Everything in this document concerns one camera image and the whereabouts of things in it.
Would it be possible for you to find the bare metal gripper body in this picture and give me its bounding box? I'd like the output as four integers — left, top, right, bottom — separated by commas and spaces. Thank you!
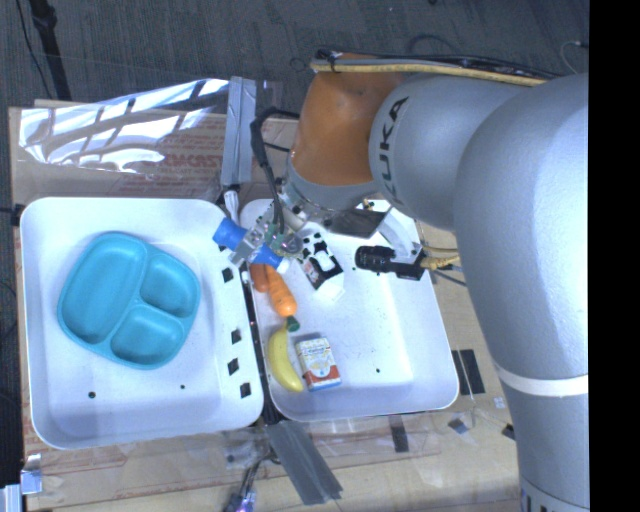
254, 192, 331, 246

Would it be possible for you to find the blue bottle with white cap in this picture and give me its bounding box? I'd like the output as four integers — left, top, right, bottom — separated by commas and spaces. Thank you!
212, 217, 291, 275

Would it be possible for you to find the black and white carton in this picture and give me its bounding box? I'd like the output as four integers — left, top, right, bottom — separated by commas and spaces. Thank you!
297, 232, 347, 301

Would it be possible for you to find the orange carrot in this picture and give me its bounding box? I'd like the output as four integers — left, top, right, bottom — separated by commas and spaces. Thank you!
264, 264, 301, 334

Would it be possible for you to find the yellow banana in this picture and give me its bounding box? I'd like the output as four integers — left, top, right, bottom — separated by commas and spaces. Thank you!
266, 319, 305, 394

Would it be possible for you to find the orange and white carton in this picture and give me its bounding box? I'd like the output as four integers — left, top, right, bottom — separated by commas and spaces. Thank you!
293, 336, 344, 393

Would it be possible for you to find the white plastic tray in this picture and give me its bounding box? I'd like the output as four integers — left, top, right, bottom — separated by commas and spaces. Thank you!
18, 195, 265, 451
239, 198, 460, 424

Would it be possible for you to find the blue divided plate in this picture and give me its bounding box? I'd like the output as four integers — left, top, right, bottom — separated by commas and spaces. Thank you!
56, 230, 203, 371

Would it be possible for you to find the black cylinder on white bracket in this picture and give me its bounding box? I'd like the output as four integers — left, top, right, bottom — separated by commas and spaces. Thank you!
353, 202, 427, 282

